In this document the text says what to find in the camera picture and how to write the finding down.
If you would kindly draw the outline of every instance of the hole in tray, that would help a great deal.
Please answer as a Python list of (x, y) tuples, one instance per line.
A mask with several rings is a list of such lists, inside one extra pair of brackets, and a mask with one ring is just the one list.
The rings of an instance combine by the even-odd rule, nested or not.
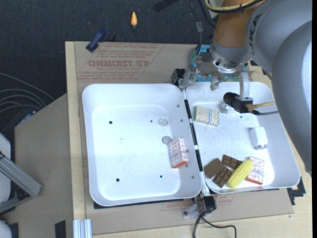
[(163, 118), (158, 119), (158, 123), (162, 127), (166, 127), (168, 125), (168, 121), (166, 119), (163, 119)]
[(162, 137), (162, 142), (165, 145), (168, 145), (170, 142), (172, 142), (172, 139), (169, 136)]

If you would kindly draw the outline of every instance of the white tray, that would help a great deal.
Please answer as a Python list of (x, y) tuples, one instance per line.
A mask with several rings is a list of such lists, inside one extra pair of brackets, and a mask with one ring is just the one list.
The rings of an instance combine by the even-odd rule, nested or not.
[[(181, 91), (171, 84), (93, 84), (83, 92), (90, 193), (103, 206), (196, 196), (202, 187)], [(168, 121), (159, 125), (159, 119)], [(162, 138), (184, 138), (173, 169)]]
[[(197, 82), (185, 91), (192, 117), (196, 106), (218, 109), (226, 92), (239, 93), (238, 82), (223, 82), (215, 91)], [(270, 89), (250, 82), (254, 104), (273, 101)], [(183, 93), (171, 84), (92, 84), (83, 92), (90, 193), (103, 206), (191, 198), (202, 188)], [(275, 111), (276, 106), (259, 109)], [(159, 119), (168, 121), (161, 126)], [(263, 126), (267, 148), (256, 150), (250, 129)], [(194, 122), (203, 166), (226, 154), (238, 160), (254, 156), (265, 161), (263, 185), (243, 181), (223, 188), (207, 178), (216, 193), (295, 186), (299, 171), (279, 114), (255, 116), (229, 109), (219, 112), (218, 126)], [(162, 142), (183, 137), (189, 163), (173, 169)]]
[[(196, 106), (220, 110), (223, 95), (227, 92), (240, 92), (238, 82), (223, 82), (211, 91), (210, 83), (197, 82), (186, 89), (186, 96), (194, 117)], [(254, 104), (274, 101), (271, 90), (262, 83), (250, 82), (250, 97)], [(260, 112), (276, 111), (276, 105), (261, 107)], [(238, 160), (253, 156), (265, 161), (264, 183), (257, 185), (244, 180), (236, 188), (224, 185), (220, 188), (207, 178), (207, 186), (216, 193), (241, 192), (260, 189), (293, 187), (300, 179), (299, 170), (287, 139), (279, 114), (256, 116), (240, 114), (229, 108), (228, 114), (219, 112), (218, 126), (206, 126), (194, 122), (195, 133), (203, 166), (214, 158), (222, 159), (226, 154)], [(251, 142), (250, 129), (265, 128), (268, 144), (263, 150), (256, 150)]]

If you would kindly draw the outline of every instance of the small orange object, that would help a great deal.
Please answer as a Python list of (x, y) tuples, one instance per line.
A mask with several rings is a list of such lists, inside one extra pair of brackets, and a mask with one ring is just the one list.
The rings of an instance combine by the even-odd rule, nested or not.
[(131, 16), (131, 26), (132, 26), (132, 29), (133, 29), (133, 30), (137, 29), (137, 25), (138, 25), (137, 15), (135, 14), (135, 12), (132, 12), (132, 16)]
[(184, 139), (179, 137), (168, 144), (168, 151), (172, 168), (176, 169), (188, 163)]

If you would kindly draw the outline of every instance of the dark carpet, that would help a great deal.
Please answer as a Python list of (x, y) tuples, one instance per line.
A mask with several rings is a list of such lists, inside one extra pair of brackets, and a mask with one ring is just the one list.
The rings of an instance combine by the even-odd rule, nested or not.
[[(193, 3), (203, 24), (203, 37), (207, 37), (213, 29), (197, 1)], [(0, 73), (34, 85), (53, 98), (66, 93), (65, 41), (91, 41), (100, 28), (105, 28), (106, 41), (116, 35), (116, 42), (199, 42), (195, 13), (188, 0), (0, 0), (0, 8)], [(138, 16), (137, 31), (130, 26), (132, 11)], [(30, 91), (45, 104), (52, 101), (35, 89), (0, 75), (0, 131), (21, 110), (10, 107), (18, 106), (17, 103), (38, 106), (29, 98), (12, 97), (32, 95), (3, 91), (9, 89)]]

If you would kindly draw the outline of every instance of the black clip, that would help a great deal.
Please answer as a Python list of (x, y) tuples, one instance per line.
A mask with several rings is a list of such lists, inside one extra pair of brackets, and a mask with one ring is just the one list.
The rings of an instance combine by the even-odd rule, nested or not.
[(87, 45), (86, 49), (88, 49), (90, 52), (95, 51), (95, 49), (98, 47), (97, 43), (104, 39), (106, 33), (107, 31), (105, 29), (99, 29), (94, 39)]
[(244, 9), (242, 8), (242, 4), (240, 4), (240, 11), (241, 11), (241, 13), (244, 12)]

